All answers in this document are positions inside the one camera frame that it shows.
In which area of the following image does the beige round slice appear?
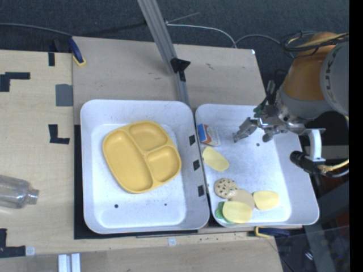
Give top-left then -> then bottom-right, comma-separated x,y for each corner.
229,188 -> 256,210

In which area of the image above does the clear plastic bottle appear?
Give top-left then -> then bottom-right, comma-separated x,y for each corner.
0,174 -> 40,210

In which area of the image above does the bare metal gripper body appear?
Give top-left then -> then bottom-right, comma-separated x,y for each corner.
256,105 -> 307,136

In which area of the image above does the green lettuce leaf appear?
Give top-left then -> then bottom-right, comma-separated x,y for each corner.
214,201 -> 234,224

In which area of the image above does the black cylinder on white bracket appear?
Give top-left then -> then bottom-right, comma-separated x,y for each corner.
289,127 -> 327,177

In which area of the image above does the yellow oval slice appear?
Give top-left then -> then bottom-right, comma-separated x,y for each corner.
252,190 -> 281,211
201,146 -> 230,173
221,200 -> 254,224

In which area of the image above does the yellow divided plate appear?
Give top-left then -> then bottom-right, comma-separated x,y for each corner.
102,120 -> 183,195

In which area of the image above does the white plastic tray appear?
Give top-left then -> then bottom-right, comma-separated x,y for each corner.
195,103 -> 320,229
79,99 -> 211,235

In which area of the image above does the chocolate chip biscuit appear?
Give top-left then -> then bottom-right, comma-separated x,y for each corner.
213,177 -> 239,201

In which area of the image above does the blue orange white carton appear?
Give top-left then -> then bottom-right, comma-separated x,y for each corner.
196,123 -> 222,147

